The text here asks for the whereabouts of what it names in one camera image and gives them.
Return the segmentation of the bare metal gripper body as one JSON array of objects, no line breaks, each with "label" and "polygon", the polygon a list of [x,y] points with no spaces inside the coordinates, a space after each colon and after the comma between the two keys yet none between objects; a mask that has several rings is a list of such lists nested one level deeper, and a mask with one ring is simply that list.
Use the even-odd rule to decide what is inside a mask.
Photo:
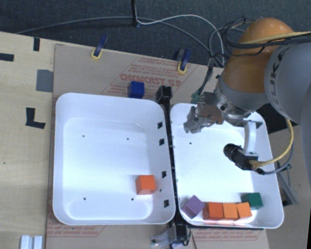
[{"label": "bare metal gripper body", "polygon": [[196,115],[198,119],[204,118],[208,125],[228,122],[234,126],[242,126],[244,119],[252,111],[241,109],[230,102],[225,95],[204,92],[197,103]]}]

